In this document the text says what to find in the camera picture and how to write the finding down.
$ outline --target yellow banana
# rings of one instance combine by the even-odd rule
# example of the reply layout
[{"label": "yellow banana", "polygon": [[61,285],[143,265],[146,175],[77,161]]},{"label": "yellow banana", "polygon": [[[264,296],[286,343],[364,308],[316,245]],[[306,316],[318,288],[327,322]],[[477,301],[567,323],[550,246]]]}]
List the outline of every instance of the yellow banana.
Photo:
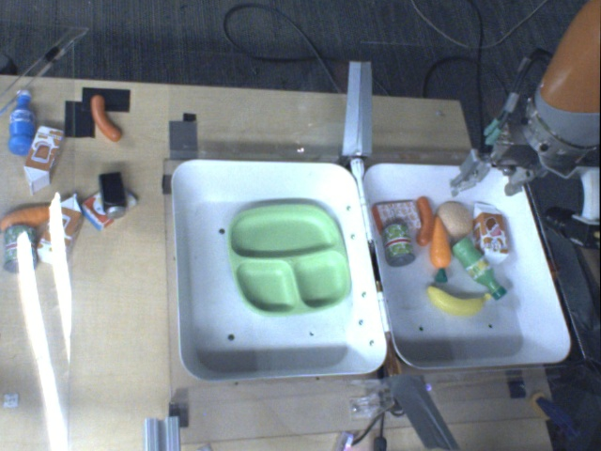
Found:
[{"label": "yellow banana", "polygon": [[434,306],[453,316],[473,316],[479,313],[485,302],[490,299],[490,294],[485,294],[482,297],[460,299],[434,286],[430,286],[427,293],[430,302]]}]

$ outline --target soda can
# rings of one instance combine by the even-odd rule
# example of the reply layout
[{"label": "soda can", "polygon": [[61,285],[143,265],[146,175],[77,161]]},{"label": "soda can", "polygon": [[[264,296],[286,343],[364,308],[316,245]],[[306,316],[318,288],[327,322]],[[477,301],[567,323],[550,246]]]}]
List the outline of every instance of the soda can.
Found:
[{"label": "soda can", "polygon": [[409,227],[405,221],[387,225],[382,231],[384,256],[390,266],[406,266],[415,260]]},{"label": "soda can", "polygon": [[36,229],[29,225],[12,225],[4,233],[4,268],[9,272],[19,271],[19,259],[17,257],[17,239],[21,234],[27,234],[31,242],[31,253],[34,269],[38,265],[38,253],[36,252]]}]

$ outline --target green bottle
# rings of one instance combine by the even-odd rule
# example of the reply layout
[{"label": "green bottle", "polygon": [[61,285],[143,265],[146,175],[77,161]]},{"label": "green bottle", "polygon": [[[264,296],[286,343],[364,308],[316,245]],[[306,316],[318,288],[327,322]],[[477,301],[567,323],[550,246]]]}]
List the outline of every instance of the green bottle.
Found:
[{"label": "green bottle", "polygon": [[470,237],[465,237],[453,246],[453,254],[466,269],[470,277],[490,290],[490,295],[498,301],[507,290],[495,280],[495,273],[490,264],[476,249]]}]

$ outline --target wooden table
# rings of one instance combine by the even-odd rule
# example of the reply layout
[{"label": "wooden table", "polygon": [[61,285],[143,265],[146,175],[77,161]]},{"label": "wooden table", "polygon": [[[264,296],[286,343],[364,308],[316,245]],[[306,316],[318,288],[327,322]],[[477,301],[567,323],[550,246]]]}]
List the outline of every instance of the wooden table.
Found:
[{"label": "wooden table", "polygon": [[[0,87],[9,82],[9,77],[0,78]],[[9,154],[4,143],[0,147],[2,215],[21,204],[49,202],[55,192],[77,193],[81,201],[98,190],[98,174],[109,171],[120,171],[139,197],[138,206],[125,218],[102,231],[85,222],[77,238],[70,260],[70,362],[57,325],[51,266],[39,264],[36,270],[55,381],[68,416],[70,449],[142,449],[144,419],[163,419],[182,383],[192,386],[206,400],[207,410],[213,410],[200,431],[182,429],[184,450],[203,443],[208,425],[217,437],[211,439],[214,451],[332,449],[340,430],[335,424],[324,423],[318,434],[281,435],[281,428],[262,421],[270,400],[253,393],[243,398],[246,413],[241,416],[246,422],[236,422],[236,416],[221,412],[232,409],[223,403],[239,394],[237,384],[211,387],[174,373],[177,354],[171,353],[170,333],[173,339],[175,321],[169,302],[173,314],[175,295],[168,291],[173,287],[166,265],[162,175],[169,157],[169,121],[181,120],[183,113],[197,115],[201,157],[245,158],[250,152],[277,160],[335,159],[342,143],[345,96],[45,78],[32,88],[39,124],[62,129],[64,101],[80,101],[85,86],[131,91],[130,111],[111,114],[123,129],[120,142],[112,143],[99,132],[95,139],[67,139],[51,187],[35,196],[28,192],[23,158]],[[470,148],[458,102],[375,97],[373,115],[374,152],[382,161],[460,163]],[[8,135],[8,115],[0,117],[0,128]],[[0,443],[6,451],[47,450],[38,366],[25,330],[18,279],[1,271],[0,282],[0,387],[3,395],[19,394],[18,407],[0,411]],[[546,386],[541,372],[526,372],[530,391]],[[442,380],[437,395],[463,449],[551,448],[544,421],[525,399],[510,399],[495,373],[477,376],[475,381]],[[294,385],[286,382],[288,392]],[[335,390],[340,382],[319,385]],[[332,396],[323,394],[324,406],[331,406]],[[294,410],[294,403],[291,397],[284,407]],[[348,408],[341,412],[349,414]],[[360,429],[367,421],[351,423]],[[244,439],[240,428],[255,429],[255,439]],[[422,449],[407,418],[388,420],[387,428],[389,449]],[[359,449],[370,446],[366,440]]]}]

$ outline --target blue bottle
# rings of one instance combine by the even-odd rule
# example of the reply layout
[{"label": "blue bottle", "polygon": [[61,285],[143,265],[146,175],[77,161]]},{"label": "blue bottle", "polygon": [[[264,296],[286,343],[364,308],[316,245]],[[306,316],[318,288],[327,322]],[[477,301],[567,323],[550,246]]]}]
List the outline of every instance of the blue bottle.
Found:
[{"label": "blue bottle", "polygon": [[10,114],[8,150],[15,155],[27,155],[36,135],[36,115],[29,108],[31,94],[23,90],[17,97],[17,106]]}]

